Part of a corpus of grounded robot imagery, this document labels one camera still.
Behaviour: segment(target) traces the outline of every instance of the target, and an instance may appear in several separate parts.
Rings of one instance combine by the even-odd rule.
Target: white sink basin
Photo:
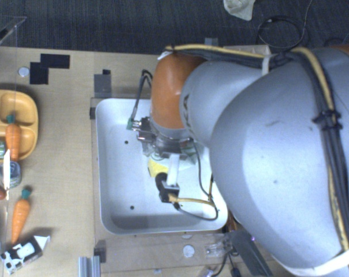
[[[126,130],[135,100],[106,99],[96,108],[96,129],[99,157],[101,219],[113,234],[175,233],[214,231],[227,220],[227,207],[217,186],[213,199],[219,209],[216,220],[193,218],[175,210],[171,203],[162,203],[155,178],[148,172],[148,157],[136,132]],[[136,119],[148,116],[149,100],[140,100]],[[207,151],[201,150],[202,183],[206,190],[211,176]],[[206,200],[198,182],[198,165],[179,171],[179,197]],[[214,208],[198,203],[184,203],[183,209],[206,218],[214,217]]]

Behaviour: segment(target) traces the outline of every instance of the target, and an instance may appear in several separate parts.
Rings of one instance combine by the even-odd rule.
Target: gray carpet floor
[[[26,16],[20,47],[159,54],[167,44],[261,43],[258,26],[284,15],[304,21],[310,0],[256,0],[253,19],[228,14],[223,0],[0,0],[0,14]],[[349,0],[313,0],[301,45],[349,43]],[[297,41],[297,28],[278,22],[263,30],[275,46]]]

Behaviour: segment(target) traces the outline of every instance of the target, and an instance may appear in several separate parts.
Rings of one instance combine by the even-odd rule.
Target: yellow object in sink
[[[38,138],[38,111],[34,100],[22,92],[0,90],[0,140],[5,140],[6,117],[15,114],[21,128],[19,160],[28,157]]]

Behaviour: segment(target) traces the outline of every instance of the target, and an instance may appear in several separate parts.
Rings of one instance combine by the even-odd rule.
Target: carrot
[[[31,205],[27,200],[30,194],[31,191],[23,189],[22,198],[15,203],[12,222],[12,244],[17,242],[18,237],[24,227],[25,220],[28,217],[29,210],[31,209]]]
[[[10,149],[10,160],[18,161],[21,129],[14,123],[14,115],[8,115],[6,119],[9,123],[5,130],[6,147]]]

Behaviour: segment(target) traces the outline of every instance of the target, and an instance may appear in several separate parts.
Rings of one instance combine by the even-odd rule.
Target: orange plastic tray
[[[19,159],[28,157],[36,147],[38,138],[38,111],[31,97],[22,92],[0,90],[0,140],[5,141],[6,116],[15,113],[21,128]]]

